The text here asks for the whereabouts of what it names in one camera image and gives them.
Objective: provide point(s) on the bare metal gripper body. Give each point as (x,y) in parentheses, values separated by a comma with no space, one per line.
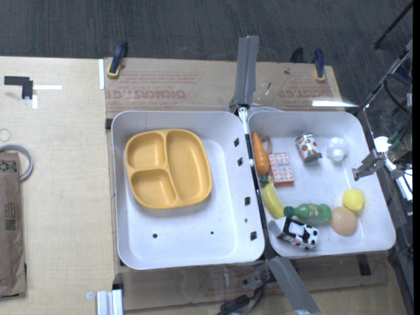
(382,144)

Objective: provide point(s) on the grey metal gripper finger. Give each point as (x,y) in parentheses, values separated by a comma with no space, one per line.
(372,159)
(364,172)

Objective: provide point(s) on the yellow lemon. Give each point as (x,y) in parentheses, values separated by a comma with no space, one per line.
(353,199)

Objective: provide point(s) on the white plastic tray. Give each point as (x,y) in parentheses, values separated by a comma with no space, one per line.
(183,241)
(321,182)

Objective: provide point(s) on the tan bread roll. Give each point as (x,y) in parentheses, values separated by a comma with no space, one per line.
(343,221)

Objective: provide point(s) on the white can with orange print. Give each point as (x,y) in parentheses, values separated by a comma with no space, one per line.
(307,148)

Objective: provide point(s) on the green bottle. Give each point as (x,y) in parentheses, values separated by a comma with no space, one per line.
(311,213)

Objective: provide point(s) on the orange and white carton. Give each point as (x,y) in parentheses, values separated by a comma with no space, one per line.
(281,171)

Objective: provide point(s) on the black and white milk carton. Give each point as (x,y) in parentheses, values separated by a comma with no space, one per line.
(300,233)

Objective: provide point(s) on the yellow banana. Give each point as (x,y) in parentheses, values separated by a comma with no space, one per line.
(272,200)

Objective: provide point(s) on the orange carrot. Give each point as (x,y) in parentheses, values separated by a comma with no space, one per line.
(260,157)

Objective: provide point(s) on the yellow divided plate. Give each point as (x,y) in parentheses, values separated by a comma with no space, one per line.
(187,162)

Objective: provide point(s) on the brown cardboard board red print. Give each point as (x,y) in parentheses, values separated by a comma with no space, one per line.
(170,87)

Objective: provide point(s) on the brown paper bag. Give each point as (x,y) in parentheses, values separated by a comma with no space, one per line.
(11,225)

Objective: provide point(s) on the black cylinder on white bracket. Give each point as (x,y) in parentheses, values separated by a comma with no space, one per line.
(404,187)

